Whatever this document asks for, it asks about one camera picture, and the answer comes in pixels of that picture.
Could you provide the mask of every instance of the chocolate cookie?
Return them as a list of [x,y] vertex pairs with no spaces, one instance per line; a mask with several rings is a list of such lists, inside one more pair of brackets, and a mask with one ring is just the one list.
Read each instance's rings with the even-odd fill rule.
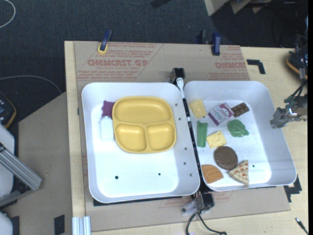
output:
[[217,148],[214,152],[214,159],[219,167],[226,170],[232,170],[238,164],[236,152],[228,146],[220,146]]

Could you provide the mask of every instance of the cheese slice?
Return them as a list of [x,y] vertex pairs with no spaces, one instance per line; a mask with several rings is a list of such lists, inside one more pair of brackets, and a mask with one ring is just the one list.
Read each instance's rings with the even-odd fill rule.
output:
[[224,144],[227,144],[225,136],[223,135],[223,132],[221,132],[221,131],[217,131],[217,132],[207,136],[206,140],[207,140],[211,149],[213,149],[215,147],[222,146]]
[[188,104],[188,106],[191,109],[192,113],[195,115],[196,119],[206,116],[206,110],[201,99]]
[[229,171],[229,175],[241,182],[245,185],[249,185],[249,164],[248,160],[243,161],[239,165],[237,165],[235,168],[233,168],[231,171]]

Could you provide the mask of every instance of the dark carpet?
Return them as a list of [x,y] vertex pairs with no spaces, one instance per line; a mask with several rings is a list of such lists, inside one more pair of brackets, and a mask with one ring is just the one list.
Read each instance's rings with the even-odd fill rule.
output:
[[[211,17],[204,0],[169,0],[160,6],[153,6],[157,0],[9,1],[16,15],[0,28],[0,92],[16,107],[15,121],[57,97],[56,87],[66,90],[66,40],[101,41],[110,28],[116,42],[194,44],[205,29],[208,36],[219,32],[221,44],[294,47],[308,15],[308,0],[274,0],[258,13],[246,7],[237,14],[226,3]],[[296,3],[283,4],[287,1]],[[0,0],[0,26],[12,14],[12,5]]]

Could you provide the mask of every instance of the yellow cheese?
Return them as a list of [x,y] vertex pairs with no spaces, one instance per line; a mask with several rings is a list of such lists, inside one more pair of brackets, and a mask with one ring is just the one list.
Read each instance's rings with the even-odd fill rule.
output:
[[192,113],[195,115],[196,119],[199,119],[206,115],[205,107],[201,99],[188,104],[188,106],[191,109]]
[[206,137],[210,148],[215,148],[227,144],[226,139],[221,131],[215,132]]

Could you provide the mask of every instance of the green object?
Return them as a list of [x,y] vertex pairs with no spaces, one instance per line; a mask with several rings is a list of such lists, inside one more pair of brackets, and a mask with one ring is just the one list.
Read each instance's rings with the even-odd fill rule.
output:
[[233,137],[241,138],[249,135],[246,127],[237,119],[229,121],[227,127]]
[[295,101],[293,100],[294,98],[294,95],[290,95],[289,97],[287,97],[285,100],[284,100],[284,103],[286,103],[286,108],[292,108],[294,105],[295,105]]
[[206,145],[206,132],[207,132],[207,123],[197,122],[197,145],[199,147],[205,147]]

